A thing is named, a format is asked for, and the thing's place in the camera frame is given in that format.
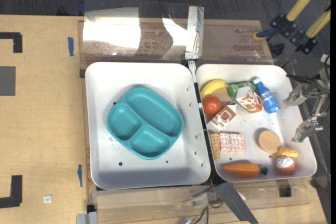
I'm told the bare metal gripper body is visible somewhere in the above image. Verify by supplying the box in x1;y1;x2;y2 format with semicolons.
306;87;331;124

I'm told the blue bottle with white cap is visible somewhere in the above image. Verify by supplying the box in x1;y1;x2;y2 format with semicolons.
252;77;280;114

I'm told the yellow waffle piece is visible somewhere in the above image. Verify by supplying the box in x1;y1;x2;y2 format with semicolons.
276;146;299;159

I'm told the round tan biscuit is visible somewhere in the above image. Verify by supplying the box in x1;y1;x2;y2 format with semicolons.
258;130;282;154

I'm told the white and orange carton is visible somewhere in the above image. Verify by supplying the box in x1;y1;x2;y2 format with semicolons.
206;104;237;133
235;86;264;114

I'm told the white plastic tray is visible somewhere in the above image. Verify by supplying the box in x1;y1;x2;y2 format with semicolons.
84;61;212;190
195;63;318;183

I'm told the green bottle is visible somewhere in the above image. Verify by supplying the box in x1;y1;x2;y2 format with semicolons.
227;81;257;98

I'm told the tan bread slice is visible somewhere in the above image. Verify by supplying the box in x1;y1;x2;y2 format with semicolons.
211;87;233;107

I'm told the pink and white packet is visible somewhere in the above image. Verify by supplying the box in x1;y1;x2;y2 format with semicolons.
218;132;247;154

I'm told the orange carrot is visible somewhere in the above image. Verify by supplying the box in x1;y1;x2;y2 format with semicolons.
222;163;269;178

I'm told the red tomato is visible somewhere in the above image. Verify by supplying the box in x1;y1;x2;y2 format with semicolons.
202;95;222;116

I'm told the yellow banana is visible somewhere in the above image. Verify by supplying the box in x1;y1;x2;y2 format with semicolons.
199;79;229;101

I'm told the brown cardboard board, red print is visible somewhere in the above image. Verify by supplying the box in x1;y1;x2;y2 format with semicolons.
78;19;312;212

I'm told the tan waffle biscuit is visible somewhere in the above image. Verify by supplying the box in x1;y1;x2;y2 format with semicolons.
209;133;222;162

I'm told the thin black and white rod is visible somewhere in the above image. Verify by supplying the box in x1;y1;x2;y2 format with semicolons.
187;60;215;183

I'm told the teal divided plate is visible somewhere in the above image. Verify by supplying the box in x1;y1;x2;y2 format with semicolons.
106;87;184;161

